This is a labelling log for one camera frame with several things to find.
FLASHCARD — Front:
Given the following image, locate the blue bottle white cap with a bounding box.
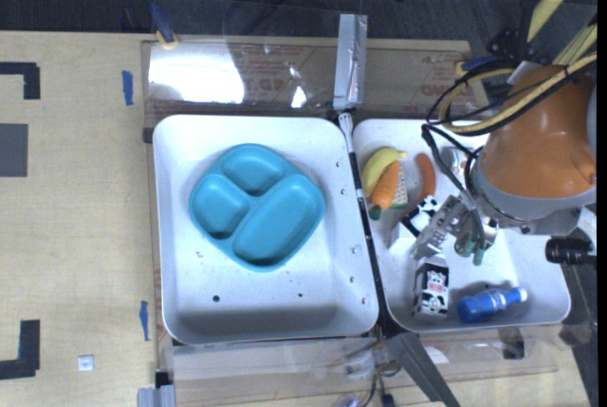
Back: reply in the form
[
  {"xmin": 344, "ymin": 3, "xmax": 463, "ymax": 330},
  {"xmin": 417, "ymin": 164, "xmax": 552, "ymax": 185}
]
[{"xmin": 455, "ymin": 286, "xmax": 529, "ymax": 324}]

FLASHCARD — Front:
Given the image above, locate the black cylinder on white bracket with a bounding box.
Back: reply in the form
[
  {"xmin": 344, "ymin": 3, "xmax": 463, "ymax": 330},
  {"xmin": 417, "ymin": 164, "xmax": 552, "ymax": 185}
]
[{"xmin": 544, "ymin": 205, "xmax": 598, "ymax": 267}]

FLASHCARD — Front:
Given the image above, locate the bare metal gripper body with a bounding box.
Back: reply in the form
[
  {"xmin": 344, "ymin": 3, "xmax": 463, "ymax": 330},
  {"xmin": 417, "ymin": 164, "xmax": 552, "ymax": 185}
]
[{"xmin": 428, "ymin": 194, "xmax": 498, "ymax": 248}]

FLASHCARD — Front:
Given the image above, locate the tall cow print milk carton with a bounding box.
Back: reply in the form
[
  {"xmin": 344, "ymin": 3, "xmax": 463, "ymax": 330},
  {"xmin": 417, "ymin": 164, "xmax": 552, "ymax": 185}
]
[{"xmin": 411, "ymin": 252, "xmax": 451, "ymax": 320}]

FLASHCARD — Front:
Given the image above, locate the blue divided plate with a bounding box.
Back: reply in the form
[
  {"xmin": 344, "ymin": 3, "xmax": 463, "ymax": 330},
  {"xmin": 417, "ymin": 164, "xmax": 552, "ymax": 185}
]
[{"xmin": 188, "ymin": 142, "xmax": 327, "ymax": 273}]

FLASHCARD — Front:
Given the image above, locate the orange sausage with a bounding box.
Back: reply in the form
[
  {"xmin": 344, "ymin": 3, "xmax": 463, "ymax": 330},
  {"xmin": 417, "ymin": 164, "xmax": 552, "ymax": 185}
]
[{"xmin": 415, "ymin": 152, "xmax": 437, "ymax": 206}]

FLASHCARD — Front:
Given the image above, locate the small cow print carton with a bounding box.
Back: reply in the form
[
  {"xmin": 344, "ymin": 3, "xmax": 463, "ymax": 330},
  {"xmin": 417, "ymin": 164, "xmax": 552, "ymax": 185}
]
[{"xmin": 401, "ymin": 194, "xmax": 440, "ymax": 238}]

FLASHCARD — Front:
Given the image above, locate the yellow banana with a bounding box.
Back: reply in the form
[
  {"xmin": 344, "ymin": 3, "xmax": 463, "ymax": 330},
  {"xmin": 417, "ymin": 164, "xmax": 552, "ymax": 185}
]
[{"xmin": 361, "ymin": 146, "xmax": 408, "ymax": 200}]

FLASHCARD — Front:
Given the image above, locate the white plastic tray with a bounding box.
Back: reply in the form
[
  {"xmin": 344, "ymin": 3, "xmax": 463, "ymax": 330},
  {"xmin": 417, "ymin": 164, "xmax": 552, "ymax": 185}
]
[
  {"xmin": 151, "ymin": 113, "xmax": 380, "ymax": 346},
  {"xmin": 351, "ymin": 118, "xmax": 573, "ymax": 334}
]

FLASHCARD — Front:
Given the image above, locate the orange carrot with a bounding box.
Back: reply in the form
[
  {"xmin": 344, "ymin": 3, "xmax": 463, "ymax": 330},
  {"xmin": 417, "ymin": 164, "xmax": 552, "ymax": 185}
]
[{"xmin": 368, "ymin": 159, "xmax": 402, "ymax": 221}]

